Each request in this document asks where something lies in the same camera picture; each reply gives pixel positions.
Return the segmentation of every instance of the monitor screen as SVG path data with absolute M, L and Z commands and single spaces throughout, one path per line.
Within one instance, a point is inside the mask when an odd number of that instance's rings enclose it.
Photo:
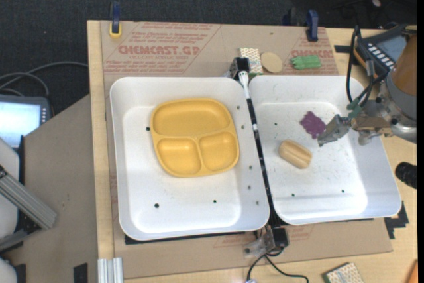
M 379 42 L 378 47 L 387 54 L 394 62 L 397 62 L 406 46 L 406 40 L 402 36 L 395 36 L 391 39 Z
M 0 101 L 0 137 L 12 148 L 17 148 L 21 136 L 40 126 L 41 106 L 28 103 Z

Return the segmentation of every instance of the black cable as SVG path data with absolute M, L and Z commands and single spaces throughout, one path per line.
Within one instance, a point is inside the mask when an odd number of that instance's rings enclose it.
M 354 50 L 356 37 L 358 36 L 358 31 L 359 31 L 359 26 L 356 25 L 352 33 L 352 38 L 350 39 L 349 61 L 348 61 L 347 74 L 346 74 L 346 94 L 349 99 L 349 103 L 353 102 L 352 96 L 350 94 L 350 74 L 352 73 L 352 65 L 353 65 L 353 60 L 355 58 L 353 54 L 353 50 Z
M 259 256 L 254 262 L 253 264 L 250 266 L 249 271 L 247 272 L 247 277 L 246 277 L 246 281 L 250 281 L 250 275 L 252 274 L 252 270 L 254 268 L 254 266 L 256 265 L 256 263 L 258 263 L 261 259 L 263 259 L 265 257 L 266 254 L 263 254 L 262 256 Z
M 27 74 L 33 74 L 34 72 L 41 71 L 41 70 L 44 70 L 46 68 L 51 68 L 51 67 L 54 67 L 54 66 L 63 66 L 63 65 L 82 66 L 82 67 L 88 68 L 88 65 L 87 64 L 80 63 L 80 62 L 53 62 L 53 63 L 49 63 L 49 64 L 46 64 L 46 65 L 39 66 L 37 68 L 33 68 L 32 70 L 29 70 L 29 71 L 27 71 L 25 73 L 27 73 Z M 8 86 L 9 84 L 12 84 L 14 82 L 17 82 L 21 78 L 22 77 L 16 77 L 16 78 L 14 78 L 12 80 L 9 80 L 8 82 L 6 82 L 2 86 L 0 86 L 0 89 L 3 89 L 4 87 Z
M 276 269 L 280 274 L 287 276 L 287 277 L 293 277 L 293 278 L 303 278 L 304 280 L 306 280 L 306 283 L 309 283 L 309 279 L 308 277 L 304 276 L 304 275 L 297 275 L 297 274 L 288 274 L 287 272 L 284 272 L 282 270 L 280 270 L 269 258 L 267 255 L 265 255 L 265 259 L 274 267 L 274 269 Z
M 279 251 L 278 253 L 275 254 L 263 254 L 262 256 L 258 257 L 253 264 L 250 266 L 249 271 L 247 272 L 247 277 L 246 277 L 246 281 L 248 282 L 251 279 L 251 274 L 253 271 L 253 268 L 256 266 L 256 264 L 263 258 L 265 258 L 273 267 L 274 269 L 276 269 L 280 274 L 287 276 L 287 277 L 292 277 L 292 278 L 303 278 L 304 280 L 306 280 L 306 283 L 309 283 L 309 279 L 308 277 L 304 276 L 304 275 L 299 275 L 299 274 L 288 274 L 287 272 L 282 271 L 281 269 L 279 269 L 269 258 L 269 256 L 278 256 L 283 250 Z
M 366 87 L 366 96 L 365 98 L 359 103 L 359 106 L 364 107 L 368 99 L 370 98 L 371 91 L 372 91 L 372 85 L 373 85 L 373 75 L 370 75 L 370 83 Z
M 9 93 L 12 93 L 14 95 L 17 95 L 19 97 L 24 97 L 24 95 L 21 92 L 18 92 L 18 91 L 14 90 L 14 89 L 0 89 L 0 91 L 2 91 L 2 92 L 9 92 Z
M 379 75 L 377 78 L 375 78 L 375 79 L 373 79 L 373 78 L 372 78 L 372 81 L 371 81 L 370 85 L 368 85 L 368 86 L 364 89 L 364 91 L 362 91 L 362 93 L 358 96 L 358 98 L 360 99 L 360 98 L 364 97 L 365 93 L 367 93 L 367 92 L 370 92 L 370 93 L 371 93 L 370 88 L 372 89 L 372 86 L 376 85 L 377 83 L 380 83 L 380 82 L 381 82 L 384 78 L 386 78 L 386 76 L 388 75 L 388 73 L 389 73 L 389 72 L 385 72 L 385 73 L 383 73 L 383 74 L 380 74 L 380 75 Z
M 387 18 L 390 21 L 389 16 L 384 11 L 384 6 L 382 5 L 382 3 L 380 3 L 380 6 L 375 6 L 373 3 L 373 0 L 370 0 L 368 6 L 366 6 L 366 16 L 368 18 L 368 22 L 370 23 L 371 27 L 378 26 L 377 22 L 381 14 L 384 14 L 385 16 L 387 16 Z
M 44 88 L 46 95 L 45 97 L 48 98 L 50 97 L 50 91 L 46 85 L 46 83 L 43 82 L 43 80 L 31 73 L 28 72 L 12 72 L 10 74 L 5 74 L 3 76 L 0 76 L 0 80 L 4 79 L 4 78 L 8 78 L 8 77 L 14 77 L 14 76 L 19 76 L 19 78 L 23 78 L 23 77 L 29 77 L 32 79 L 35 79 L 36 81 L 38 81 Z M 3 85 L 0 86 L 0 89 L 3 89 L 4 87 L 6 87 L 9 83 L 11 83 L 11 81 L 4 83 Z

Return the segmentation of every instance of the electronic device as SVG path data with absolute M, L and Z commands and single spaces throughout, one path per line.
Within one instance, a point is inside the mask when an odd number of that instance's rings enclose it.
M 37 129 L 52 116 L 44 97 L 0 95 L 0 138 L 18 149 L 21 137 Z
M 398 25 L 370 38 L 358 38 L 353 53 L 364 66 L 367 59 L 374 61 L 374 78 L 393 69 L 407 44 L 404 35 L 407 25 Z

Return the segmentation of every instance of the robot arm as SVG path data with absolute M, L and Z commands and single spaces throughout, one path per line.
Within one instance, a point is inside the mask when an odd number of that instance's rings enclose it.
M 359 132 L 365 145 L 375 136 L 398 136 L 417 143 L 417 35 L 409 37 L 396 66 L 381 81 L 375 100 L 350 117 L 336 115 L 318 136 L 319 146 L 336 141 L 349 129 Z

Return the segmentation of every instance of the round cookie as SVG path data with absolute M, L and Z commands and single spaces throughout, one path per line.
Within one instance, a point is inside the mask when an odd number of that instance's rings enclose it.
M 269 72 L 276 74 L 283 70 L 283 62 L 280 57 L 272 52 L 264 52 L 260 55 L 262 66 Z

